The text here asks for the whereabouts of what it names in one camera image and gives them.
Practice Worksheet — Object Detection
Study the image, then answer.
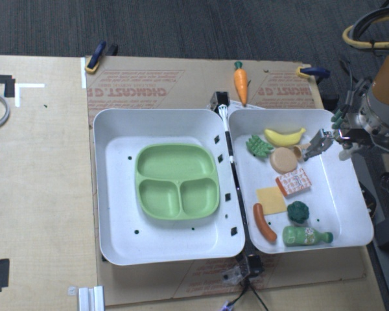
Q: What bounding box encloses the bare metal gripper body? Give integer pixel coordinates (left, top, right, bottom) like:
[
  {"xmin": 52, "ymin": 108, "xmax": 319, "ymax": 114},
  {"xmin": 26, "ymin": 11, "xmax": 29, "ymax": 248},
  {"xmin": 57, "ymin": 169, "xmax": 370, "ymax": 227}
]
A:
[{"xmin": 333, "ymin": 107, "xmax": 389, "ymax": 155}]

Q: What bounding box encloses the tan cone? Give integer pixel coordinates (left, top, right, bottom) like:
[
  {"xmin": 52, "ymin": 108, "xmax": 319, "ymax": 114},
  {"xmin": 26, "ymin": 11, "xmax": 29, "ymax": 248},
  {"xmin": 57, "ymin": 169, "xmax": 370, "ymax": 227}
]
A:
[{"xmin": 292, "ymin": 143, "xmax": 312, "ymax": 161}]

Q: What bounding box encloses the tan round biscuit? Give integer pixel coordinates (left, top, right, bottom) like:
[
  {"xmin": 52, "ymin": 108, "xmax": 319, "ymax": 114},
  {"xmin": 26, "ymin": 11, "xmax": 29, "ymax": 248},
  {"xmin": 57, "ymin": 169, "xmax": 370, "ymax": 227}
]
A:
[{"xmin": 269, "ymin": 146, "xmax": 299, "ymax": 175}]

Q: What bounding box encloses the yellow banana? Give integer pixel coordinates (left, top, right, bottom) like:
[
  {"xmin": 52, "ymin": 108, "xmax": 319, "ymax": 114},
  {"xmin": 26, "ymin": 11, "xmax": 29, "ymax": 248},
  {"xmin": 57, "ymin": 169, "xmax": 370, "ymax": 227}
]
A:
[{"xmin": 263, "ymin": 127, "xmax": 307, "ymax": 148}]

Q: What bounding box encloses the orange and white carton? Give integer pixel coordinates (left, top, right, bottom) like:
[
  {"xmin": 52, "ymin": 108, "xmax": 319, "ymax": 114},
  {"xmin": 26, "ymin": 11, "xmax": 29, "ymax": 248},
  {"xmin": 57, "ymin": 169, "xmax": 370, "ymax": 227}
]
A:
[{"xmin": 275, "ymin": 167, "xmax": 312, "ymax": 198}]

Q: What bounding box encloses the white plastic tray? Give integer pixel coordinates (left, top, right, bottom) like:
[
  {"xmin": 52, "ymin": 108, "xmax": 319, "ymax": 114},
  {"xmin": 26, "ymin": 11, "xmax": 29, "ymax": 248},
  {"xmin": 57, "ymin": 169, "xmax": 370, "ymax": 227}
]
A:
[
  {"xmin": 228, "ymin": 108, "xmax": 375, "ymax": 255},
  {"xmin": 92, "ymin": 108, "xmax": 246, "ymax": 266}
]

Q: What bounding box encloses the green lettuce leaf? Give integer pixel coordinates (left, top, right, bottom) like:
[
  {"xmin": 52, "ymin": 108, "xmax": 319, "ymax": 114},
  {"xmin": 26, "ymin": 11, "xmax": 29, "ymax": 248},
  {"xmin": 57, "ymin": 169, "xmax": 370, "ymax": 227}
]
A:
[{"xmin": 245, "ymin": 133, "xmax": 275, "ymax": 158}]

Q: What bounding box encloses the green broccoli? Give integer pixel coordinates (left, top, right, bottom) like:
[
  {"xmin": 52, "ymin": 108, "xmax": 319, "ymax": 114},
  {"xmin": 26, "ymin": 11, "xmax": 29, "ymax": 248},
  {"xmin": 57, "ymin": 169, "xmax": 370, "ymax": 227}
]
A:
[{"xmin": 286, "ymin": 200, "xmax": 311, "ymax": 225}]

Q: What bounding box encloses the yellow cheese slice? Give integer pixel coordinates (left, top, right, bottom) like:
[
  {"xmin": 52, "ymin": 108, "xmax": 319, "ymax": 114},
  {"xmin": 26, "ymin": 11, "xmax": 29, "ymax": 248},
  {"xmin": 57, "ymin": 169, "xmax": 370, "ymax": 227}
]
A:
[{"xmin": 255, "ymin": 186, "xmax": 288, "ymax": 216}]

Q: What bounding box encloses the thin black and white rod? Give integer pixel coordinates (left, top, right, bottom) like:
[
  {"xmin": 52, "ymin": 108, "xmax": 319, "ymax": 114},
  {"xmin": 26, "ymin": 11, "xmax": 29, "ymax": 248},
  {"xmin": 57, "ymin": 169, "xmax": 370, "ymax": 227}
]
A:
[{"xmin": 218, "ymin": 105, "xmax": 257, "ymax": 259}]

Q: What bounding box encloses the green bottle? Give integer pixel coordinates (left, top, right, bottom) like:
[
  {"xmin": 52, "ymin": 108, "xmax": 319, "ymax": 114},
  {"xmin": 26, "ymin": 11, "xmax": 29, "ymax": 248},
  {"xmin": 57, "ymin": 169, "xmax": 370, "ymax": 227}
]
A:
[{"xmin": 281, "ymin": 225, "xmax": 335, "ymax": 248}]

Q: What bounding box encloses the orange sausage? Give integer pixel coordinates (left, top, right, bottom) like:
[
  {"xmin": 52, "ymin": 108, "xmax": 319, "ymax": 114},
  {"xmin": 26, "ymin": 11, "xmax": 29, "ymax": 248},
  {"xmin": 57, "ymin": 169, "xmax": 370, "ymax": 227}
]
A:
[{"xmin": 252, "ymin": 202, "xmax": 278, "ymax": 243}]

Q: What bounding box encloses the orange carrot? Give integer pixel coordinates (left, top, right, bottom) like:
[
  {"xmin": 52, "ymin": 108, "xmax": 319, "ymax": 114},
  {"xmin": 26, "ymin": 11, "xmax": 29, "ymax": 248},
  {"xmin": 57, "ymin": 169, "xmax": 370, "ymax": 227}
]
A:
[{"xmin": 233, "ymin": 60, "xmax": 250, "ymax": 107}]

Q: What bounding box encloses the green divided plate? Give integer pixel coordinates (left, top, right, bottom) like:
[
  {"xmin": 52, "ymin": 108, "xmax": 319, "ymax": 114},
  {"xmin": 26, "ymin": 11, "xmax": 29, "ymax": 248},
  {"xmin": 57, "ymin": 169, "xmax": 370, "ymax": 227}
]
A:
[{"xmin": 134, "ymin": 143, "xmax": 221, "ymax": 221}]

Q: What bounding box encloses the brown cardboard board red print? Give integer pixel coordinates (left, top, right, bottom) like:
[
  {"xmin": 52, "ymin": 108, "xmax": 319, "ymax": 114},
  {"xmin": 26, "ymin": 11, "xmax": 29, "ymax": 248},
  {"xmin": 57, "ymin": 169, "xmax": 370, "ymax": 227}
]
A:
[{"xmin": 85, "ymin": 56, "xmax": 377, "ymax": 307}]

